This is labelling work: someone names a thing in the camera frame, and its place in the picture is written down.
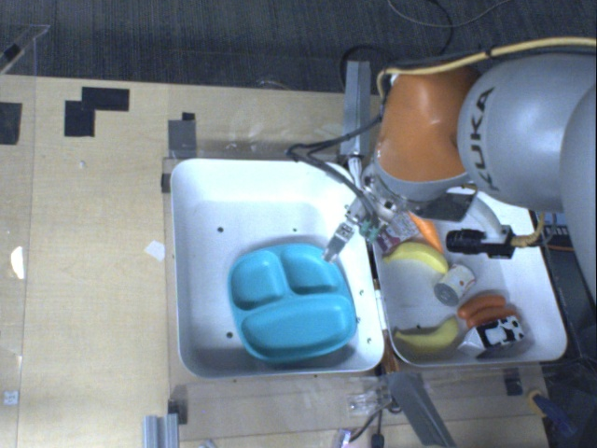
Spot white can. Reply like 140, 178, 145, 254
433, 263, 478, 307

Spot blue divided plate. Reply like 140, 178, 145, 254
227, 243, 360, 364

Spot orange carrot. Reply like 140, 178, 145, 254
410, 212, 445, 255

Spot black cylinder on white bracket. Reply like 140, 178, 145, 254
445, 192, 515, 259

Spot yellow banana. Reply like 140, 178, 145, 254
394, 315, 461, 356
382, 241, 451, 277

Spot white carton with black print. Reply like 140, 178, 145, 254
458, 314, 527, 359

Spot orange sausage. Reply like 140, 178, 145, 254
465, 306, 510, 329
457, 293, 508, 319

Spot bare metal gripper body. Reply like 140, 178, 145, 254
345, 168, 411, 238

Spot pink and white packet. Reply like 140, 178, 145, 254
376, 212, 420, 254

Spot white plastic tray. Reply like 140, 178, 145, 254
372, 189, 569, 369
169, 157, 386, 380

